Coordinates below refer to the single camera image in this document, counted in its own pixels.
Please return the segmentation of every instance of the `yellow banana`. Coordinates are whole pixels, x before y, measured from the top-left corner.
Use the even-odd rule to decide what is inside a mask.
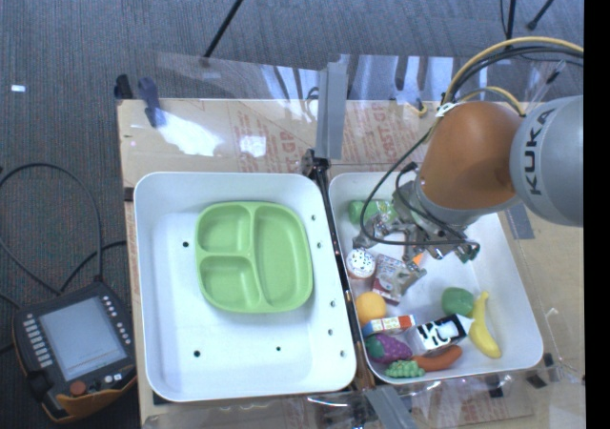
[[[473,310],[470,317],[474,320],[468,331],[468,337],[473,341],[473,344],[489,358],[499,358],[502,352],[499,349],[498,343],[492,337],[485,323],[485,303],[489,293],[483,291],[475,300]]]

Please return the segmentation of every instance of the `green plate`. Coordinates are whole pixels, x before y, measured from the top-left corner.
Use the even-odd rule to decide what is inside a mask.
[[[314,286],[309,241],[291,209],[272,202],[221,202],[195,228],[201,293],[219,309],[240,313],[293,310]]]

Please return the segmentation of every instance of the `display screen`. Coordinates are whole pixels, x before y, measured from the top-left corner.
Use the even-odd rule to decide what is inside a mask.
[[[40,322],[66,381],[127,357],[97,297],[44,314]]]

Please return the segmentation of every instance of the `handheld controller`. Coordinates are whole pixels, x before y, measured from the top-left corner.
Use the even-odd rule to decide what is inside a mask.
[[[55,422],[97,412],[135,384],[132,320],[103,282],[17,311],[17,356]]]

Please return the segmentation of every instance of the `gray floor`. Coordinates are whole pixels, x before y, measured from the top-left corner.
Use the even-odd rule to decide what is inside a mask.
[[[91,191],[104,243],[124,239],[115,79],[126,74],[135,89],[138,78],[148,75],[162,97],[206,96],[210,89],[202,79],[159,61],[167,54],[192,60],[204,54],[233,2],[0,0],[0,168],[6,173],[32,162],[66,168]],[[517,0],[513,36],[548,36],[582,46],[584,0],[555,0],[533,31],[525,27],[545,2]],[[506,39],[509,0],[501,6],[500,0],[244,0],[213,58],[312,71],[346,54],[467,59]],[[502,83],[512,82],[507,77]],[[240,92],[233,89],[234,95]],[[548,95],[581,92],[582,68],[576,67],[562,74]],[[388,97],[374,88],[366,96]],[[58,171],[14,175],[0,189],[0,211],[0,236],[10,250],[56,287],[95,250],[91,205]],[[22,304],[52,297],[1,249],[0,270],[0,293]],[[104,272],[129,303],[124,246],[104,254]],[[94,273],[91,261],[69,290],[89,283]],[[10,341],[13,310],[0,301],[0,345]],[[0,427],[53,427],[29,393],[14,351],[0,355],[0,367]],[[132,390],[73,427],[137,426]]]

